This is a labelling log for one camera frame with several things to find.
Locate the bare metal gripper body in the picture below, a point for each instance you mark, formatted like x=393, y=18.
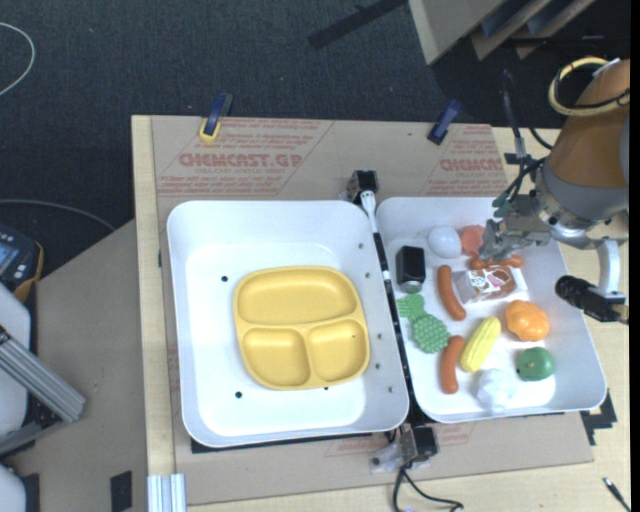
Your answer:
x=530, y=222

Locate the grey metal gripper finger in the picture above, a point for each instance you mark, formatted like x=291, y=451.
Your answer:
x=489, y=242
x=509, y=246

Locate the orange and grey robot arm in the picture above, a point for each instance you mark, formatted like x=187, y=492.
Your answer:
x=590, y=145

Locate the pink toy food piece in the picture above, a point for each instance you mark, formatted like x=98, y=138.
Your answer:
x=471, y=239

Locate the white egg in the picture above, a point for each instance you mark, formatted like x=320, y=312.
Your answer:
x=444, y=242

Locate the orange sausage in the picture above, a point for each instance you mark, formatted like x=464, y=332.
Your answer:
x=451, y=365
x=451, y=295

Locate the orange toy pepper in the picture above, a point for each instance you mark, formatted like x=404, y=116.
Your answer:
x=527, y=320

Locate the yellow corn cob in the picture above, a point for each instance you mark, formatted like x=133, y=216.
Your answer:
x=481, y=344

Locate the thin black and white rod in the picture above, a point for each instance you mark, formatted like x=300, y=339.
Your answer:
x=386, y=272

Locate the green toy pineapple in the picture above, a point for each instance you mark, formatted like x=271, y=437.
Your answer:
x=429, y=332

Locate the green apple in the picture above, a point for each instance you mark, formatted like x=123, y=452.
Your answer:
x=537, y=364

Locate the white plastic tray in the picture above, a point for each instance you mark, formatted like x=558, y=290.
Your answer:
x=570, y=360
x=210, y=350

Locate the white crumpled toy food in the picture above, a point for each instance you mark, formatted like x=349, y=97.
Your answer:
x=496, y=390

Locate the yellow divided plate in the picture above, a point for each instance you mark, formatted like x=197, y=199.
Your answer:
x=300, y=325

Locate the brown cardboard board red print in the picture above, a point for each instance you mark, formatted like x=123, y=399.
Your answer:
x=260, y=160

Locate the black cylinder on white bracket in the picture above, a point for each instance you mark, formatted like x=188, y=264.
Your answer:
x=590, y=297

